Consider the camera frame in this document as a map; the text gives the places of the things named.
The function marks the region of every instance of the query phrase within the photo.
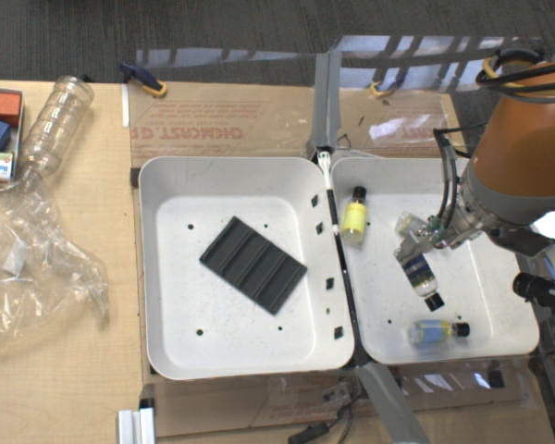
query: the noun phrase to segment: orange block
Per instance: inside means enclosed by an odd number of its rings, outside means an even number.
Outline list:
[[[19,125],[20,94],[0,93],[0,120],[10,127]]]

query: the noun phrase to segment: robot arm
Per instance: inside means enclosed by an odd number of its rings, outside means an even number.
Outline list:
[[[530,68],[498,76],[495,71],[509,62]],[[444,136],[460,129],[435,130],[445,168],[444,199],[428,222],[404,232],[395,256],[405,270],[419,255],[458,248],[482,233],[530,262],[554,248],[554,239],[531,226],[555,211],[555,63],[540,61],[536,53],[509,50],[486,59],[477,83],[503,96],[460,177],[456,154]],[[554,280],[523,272],[514,291],[555,312],[555,296],[542,292],[550,294]]]

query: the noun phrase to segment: black bottle cap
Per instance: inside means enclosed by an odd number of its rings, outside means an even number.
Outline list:
[[[425,304],[427,304],[430,311],[434,312],[441,308],[444,305],[444,302],[442,301],[440,295],[435,292],[431,296],[425,298]]]
[[[467,337],[471,333],[471,328],[465,322],[457,322],[454,324],[454,330],[458,337]]]
[[[353,197],[365,200],[366,188],[363,188],[362,186],[356,186],[355,188],[353,188]]]

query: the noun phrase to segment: glass vial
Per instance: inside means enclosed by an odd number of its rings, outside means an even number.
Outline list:
[[[424,298],[425,304],[430,311],[436,311],[444,305],[441,296],[436,292],[438,281],[434,272],[429,267],[426,258],[420,253],[413,259],[401,264],[407,279],[411,283],[413,291]]]
[[[360,245],[364,240],[364,229],[366,227],[366,189],[356,186],[353,189],[351,201],[345,208],[343,217],[343,229],[341,237],[350,245]]]
[[[414,216],[410,212],[403,211],[401,217],[399,217],[399,220],[397,220],[397,224],[395,225],[395,232],[405,236],[409,232],[415,232],[416,230],[421,230],[426,227],[427,223],[424,220],[418,216]]]
[[[416,321],[409,328],[409,341],[412,345],[426,346],[446,342],[451,337],[468,337],[471,328],[465,322],[455,322],[445,319],[427,319]]]

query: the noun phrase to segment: small bottle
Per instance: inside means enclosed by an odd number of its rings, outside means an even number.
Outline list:
[[[437,345],[450,337],[468,337],[470,333],[471,328],[465,322],[427,319],[412,324],[409,328],[409,341],[416,347]]]
[[[395,225],[395,232],[399,235],[405,236],[409,232],[415,232],[416,230],[420,230],[422,228],[426,228],[427,223],[419,218],[418,216],[414,216],[413,214],[404,211],[397,220],[397,224]]]
[[[413,291],[424,298],[430,311],[434,312],[444,305],[442,297],[436,292],[438,281],[422,253],[402,263],[401,268],[409,279]]]
[[[366,227],[366,189],[356,186],[353,196],[345,209],[341,237],[350,245],[360,245],[364,240]]]
[[[59,78],[22,142],[18,169],[32,169],[43,178],[54,174],[93,98],[93,89],[83,80]]]

